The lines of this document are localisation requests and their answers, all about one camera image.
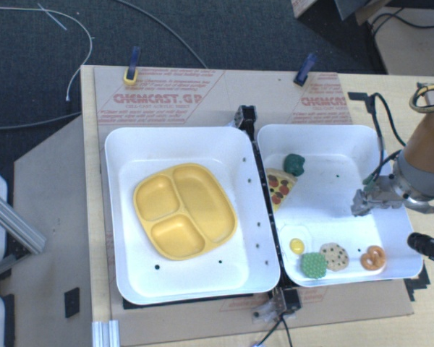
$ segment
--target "brown pretzel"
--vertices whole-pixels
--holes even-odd
[[[370,271],[381,269],[386,263],[386,253],[379,246],[368,247],[367,253],[360,257],[360,263]]]

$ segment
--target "yellow plate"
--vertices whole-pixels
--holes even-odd
[[[151,243],[171,260],[209,252],[237,229],[237,215],[225,191],[207,168],[195,163],[141,181],[133,202]]]

